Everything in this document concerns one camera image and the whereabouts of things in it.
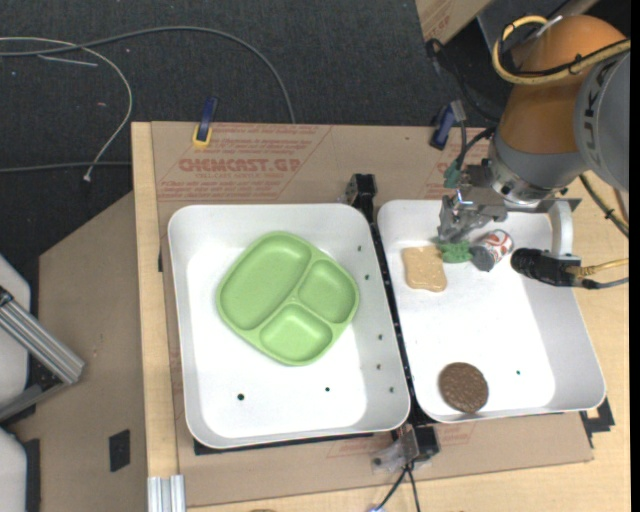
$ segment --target black bracket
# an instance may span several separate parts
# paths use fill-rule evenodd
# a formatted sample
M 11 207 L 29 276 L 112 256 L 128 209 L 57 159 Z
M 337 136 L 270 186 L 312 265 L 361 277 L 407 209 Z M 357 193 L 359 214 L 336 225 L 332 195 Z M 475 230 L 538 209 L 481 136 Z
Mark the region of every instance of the black bracket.
M 586 411 L 580 411 L 582 424 L 589 437 L 591 448 L 593 448 L 593 434 L 597 432 L 611 432 L 611 427 L 616 424 L 607 398 L 604 399 L 604 402 L 602 402 L 596 410 L 598 411 L 598 416 L 593 418 L 590 418 Z
M 115 473 L 131 463 L 131 433 L 123 430 L 109 438 L 109 469 Z
M 415 458 L 416 462 L 426 462 L 440 453 L 440 443 L 433 425 L 416 425 L 413 427 L 418 442 L 420 454 Z
M 382 273 L 382 281 L 384 283 L 385 292 L 387 294 L 387 302 L 389 303 L 389 310 L 391 312 L 391 318 L 393 320 L 393 326 L 396 332 L 398 347 L 400 349 L 400 357 L 402 358 L 405 377 L 409 387 L 409 396 L 411 398 L 411 413 L 409 415 L 409 423 L 411 423 L 414 428 L 419 425 L 426 426 L 428 424 L 435 423 L 435 421 L 424 413 L 424 411 L 418 405 L 416 399 L 416 392 L 415 388 L 413 387 L 411 369 L 409 367 L 407 352 L 404 346 L 404 338 L 402 336 L 402 328 L 400 327 L 398 306 L 396 304 L 395 294 L 393 293 L 393 285 L 391 283 L 389 265 L 387 263 L 387 257 L 382 245 L 382 238 L 380 237 L 378 225 L 374 218 L 373 198 L 375 197 L 377 192 L 378 187 L 376 186 L 376 180 L 373 174 L 354 174 L 349 180 L 345 191 L 345 196 L 348 204 L 359 210 L 365 216 L 371 230 L 371 237 L 373 238 L 373 245 L 376 250 L 378 264 Z
M 40 440 L 22 443 L 27 454 L 27 503 L 26 512 L 39 512 L 41 497 Z

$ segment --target cardboard sheet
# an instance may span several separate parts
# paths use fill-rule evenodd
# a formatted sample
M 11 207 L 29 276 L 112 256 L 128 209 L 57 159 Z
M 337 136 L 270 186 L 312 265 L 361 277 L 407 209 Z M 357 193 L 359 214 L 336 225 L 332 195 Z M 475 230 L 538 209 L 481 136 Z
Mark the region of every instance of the cardboard sheet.
M 447 43 L 466 27 L 491 0 L 416 0 L 424 40 Z
M 184 418 L 175 296 L 167 222 L 189 204 L 344 201 L 354 173 L 374 174 L 379 207 L 391 199 L 440 199 L 443 173 L 460 149 L 452 131 L 444 151 L 431 128 L 214 124 L 207 148 L 192 144 L 193 123 L 152 123 L 162 267 L 180 472 L 189 506 L 289 496 L 388 483 L 372 454 L 391 434 L 197 455 Z M 470 129 L 469 137 L 480 128 Z M 486 156 L 486 141 L 466 163 Z M 416 471 L 420 480 L 591 460 L 577 413 L 437 424 L 442 448 Z
M 41 512 L 145 507 L 135 262 L 133 194 L 40 258 L 39 319 L 86 362 L 77 384 L 11 426 L 23 442 L 40 440 Z M 125 431 L 129 464 L 112 471 L 109 439 Z

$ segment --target green plate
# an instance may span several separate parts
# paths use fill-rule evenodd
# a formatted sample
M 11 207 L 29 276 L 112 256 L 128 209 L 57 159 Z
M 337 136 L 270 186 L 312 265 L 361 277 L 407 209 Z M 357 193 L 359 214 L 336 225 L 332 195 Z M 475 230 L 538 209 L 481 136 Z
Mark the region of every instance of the green plate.
M 353 319 L 358 302 L 358 287 L 338 262 L 284 231 L 252 243 L 216 291 L 225 323 L 289 365 L 322 357 Z

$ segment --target table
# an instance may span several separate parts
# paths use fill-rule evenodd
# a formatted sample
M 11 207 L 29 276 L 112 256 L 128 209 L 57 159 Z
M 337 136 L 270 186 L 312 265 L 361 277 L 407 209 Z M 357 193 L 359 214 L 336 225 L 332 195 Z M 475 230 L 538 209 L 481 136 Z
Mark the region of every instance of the table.
M 165 297 L 162 277 L 158 272 L 160 237 L 151 123 L 133 123 L 131 133 L 147 473 L 149 477 L 168 478 L 180 473 L 180 468 L 173 417 Z M 616 199 L 608 187 L 600 184 L 598 189 L 608 201 Z M 572 184 L 570 195 L 586 197 L 579 183 Z M 597 264 L 628 255 L 628 240 L 602 217 L 600 210 L 588 198 L 575 212 L 574 252 L 583 257 L 584 264 Z M 611 432 L 594 436 L 595 460 L 584 464 L 420 481 L 418 492 L 424 510 L 630 510 L 628 293 L 628 285 L 600 291 L 576 290 L 607 382 L 607 395 L 616 421 Z M 374 486 L 190 510 L 364 511 L 378 503 L 387 490 L 387 486 Z M 386 509 L 388 512 L 412 510 L 412 503 L 410 486 L 405 484 L 398 489 Z

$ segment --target blue clamp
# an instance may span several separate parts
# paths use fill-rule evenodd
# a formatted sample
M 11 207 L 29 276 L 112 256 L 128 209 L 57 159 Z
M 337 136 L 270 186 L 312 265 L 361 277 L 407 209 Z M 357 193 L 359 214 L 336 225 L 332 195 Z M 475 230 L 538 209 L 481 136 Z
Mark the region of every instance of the blue clamp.
M 211 133 L 213 132 L 213 119 L 218 109 L 218 98 L 216 96 L 209 96 L 204 103 L 202 109 L 202 118 L 200 124 L 196 125 L 193 131 L 193 144 L 194 146 L 205 147 L 209 145 L 211 141 Z
M 438 116 L 438 126 L 436 128 L 436 131 L 433 132 L 429 144 L 431 144 L 431 146 L 433 146 L 434 148 L 442 151 L 447 144 L 449 131 L 451 130 L 455 122 L 456 115 L 453 111 L 451 103 L 449 103 L 445 108 L 442 109 Z

